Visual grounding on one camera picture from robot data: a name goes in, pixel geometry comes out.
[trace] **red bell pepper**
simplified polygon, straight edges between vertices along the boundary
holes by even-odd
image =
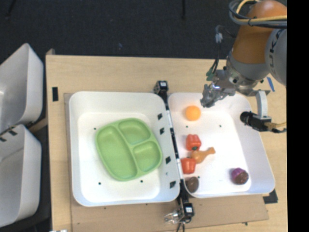
[[[182,158],[181,160],[183,173],[184,174],[193,174],[195,171],[195,166],[197,161],[194,158]]]
[[[202,145],[202,142],[200,141],[199,137],[194,134],[187,135],[187,138],[185,140],[186,148],[187,150],[199,150],[199,148]]]

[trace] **white plastic container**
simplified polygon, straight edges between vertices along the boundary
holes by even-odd
[[[84,206],[157,203],[177,198],[179,173],[163,100],[151,93],[77,92],[69,99],[72,191]],[[95,146],[97,129],[138,118],[152,130],[163,161],[151,173],[130,181],[112,178]]]
[[[0,65],[0,133],[36,121],[43,103],[43,63],[23,44]]]
[[[203,108],[201,98],[200,93],[174,93],[169,97],[179,157],[190,156],[185,148],[188,134],[199,136],[200,150],[214,147],[216,151],[197,164],[193,174],[184,174],[185,179],[192,176],[199,179],[199,188],[192,196],[210,198],[270,193],[275,187],[275,179],[260,134],[240,120],[242,112],[251,111],[248,100],[235,94],[211,108]],[[201,110],[197,121],[186,119],[185,110],[189,105]],[[235,185],[231,180],[232,170],[238,167],[249,173],[249,180],[244,185]]]
[[[40,201],[41,144],[18,125],[0,141],[0,227],[32,216]]]

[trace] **wooden surface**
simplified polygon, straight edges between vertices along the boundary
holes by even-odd
[[[175,225],[163,222],[163,215],[177,208],[175,202],[86,208],[71,197],[64,94],[81,90],[150,92],[157,80],[168,81],[169,93],[202,92],[205,73],[212,63],[212,59],[46,56],[53,230],[155,232],[176,229]],[[286,90],[273,82],[276,91],[267,96],[268,115],[273,122],[281,123],[286,121]],[[53,87],[58,88],[58,101],[53,101]],[[269,86],[264,82],[257,88],[269,89]],[[253,112],[257,112],[255,98],[248,100]],[[287,231],[286,133],[265,132],[261,136],[276,179],[279,202],[264,205],[261,195],[191,199],[197,215],[186,225],[186,231],[205,231],[199,228],[201,226],[211,226],[207,228],[210,232]]]

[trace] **orange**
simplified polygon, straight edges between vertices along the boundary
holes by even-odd
[[[185,116],[190,121],[198,120],[201,117],[201,110],[197,106],[188,106],[185,110]]]

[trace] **green plate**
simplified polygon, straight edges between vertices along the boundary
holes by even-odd
[[[118,120],[100,128],[96,133],[96,147],[107,171],[120,181],[148,174],[162,162],[155,135],[136,118]]]

